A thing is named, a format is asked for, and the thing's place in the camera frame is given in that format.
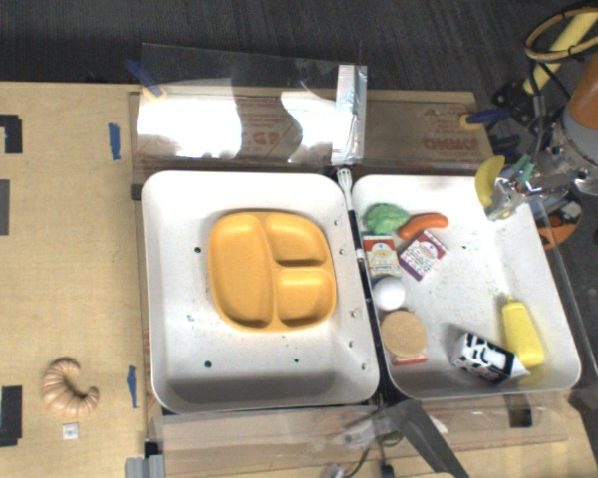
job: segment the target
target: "yellow bottle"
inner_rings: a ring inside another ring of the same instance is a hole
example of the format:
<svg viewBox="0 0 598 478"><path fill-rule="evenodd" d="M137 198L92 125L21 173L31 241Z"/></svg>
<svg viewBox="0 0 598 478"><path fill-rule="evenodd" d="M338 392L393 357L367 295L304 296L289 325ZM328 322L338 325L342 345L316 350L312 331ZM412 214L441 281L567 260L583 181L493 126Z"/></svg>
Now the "yellow bottle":
<svg viewBox="0 0 598 478"><path fill-rule="evenodd" d="M507 348L516 354L525 368L542 364L545 361L545 350L525 305L507 298L507 304L502 308L502 319Z"/></svg>

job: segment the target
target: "brown round object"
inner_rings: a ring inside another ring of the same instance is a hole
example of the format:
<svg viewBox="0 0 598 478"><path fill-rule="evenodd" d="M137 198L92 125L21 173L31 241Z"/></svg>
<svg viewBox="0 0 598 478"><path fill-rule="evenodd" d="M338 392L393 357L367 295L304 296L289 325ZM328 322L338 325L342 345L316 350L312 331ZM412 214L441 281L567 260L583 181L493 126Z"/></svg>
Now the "brown round object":
<svg viewBox="0 0 598 478"><path fill-rule="evenodd" d="M386 349L400 358L422 353L428 343L426 327L415 314L405 310L391 312L383 319L381 337Z"/></svg>

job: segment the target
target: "green toy vegetable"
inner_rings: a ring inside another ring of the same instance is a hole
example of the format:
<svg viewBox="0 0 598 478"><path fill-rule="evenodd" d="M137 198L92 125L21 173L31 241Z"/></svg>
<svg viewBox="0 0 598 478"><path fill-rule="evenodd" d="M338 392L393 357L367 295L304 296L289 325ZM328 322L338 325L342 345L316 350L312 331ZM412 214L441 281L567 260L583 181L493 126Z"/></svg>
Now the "green toy vegetable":
<svg viewBox="0 0 598 478"><path fill-rule="evenodd" d="M405 225L410 213L390 203L380 203L368 209L364 223L375 234L387 234Z"/></svg>

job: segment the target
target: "cow print carton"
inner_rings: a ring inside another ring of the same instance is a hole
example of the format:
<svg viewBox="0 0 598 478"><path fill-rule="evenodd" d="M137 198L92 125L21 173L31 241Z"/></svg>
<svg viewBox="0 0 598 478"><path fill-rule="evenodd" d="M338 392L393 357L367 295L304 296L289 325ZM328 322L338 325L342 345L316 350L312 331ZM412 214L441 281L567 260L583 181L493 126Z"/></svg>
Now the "cow print carton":
<svg viewBox="0 0 598 478"><path fill-rule="evenodd" d="M464 333L454 344L451 364L492 384L529 375L514 353L474 333Z"/></svg>

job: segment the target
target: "orange plate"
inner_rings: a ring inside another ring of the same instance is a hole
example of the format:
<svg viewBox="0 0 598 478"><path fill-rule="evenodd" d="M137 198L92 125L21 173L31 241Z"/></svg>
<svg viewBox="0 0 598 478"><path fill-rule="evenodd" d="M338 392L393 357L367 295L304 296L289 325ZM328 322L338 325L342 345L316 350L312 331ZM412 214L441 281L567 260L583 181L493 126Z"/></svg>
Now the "orange plate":
<svg viewBox="0 0 598 478"><path fill-rule="evenodd" d="M253 332L288 332L326 321L337 304L328 241L308 219L250 211L210 231L208 276L219 315Z"/></svg>

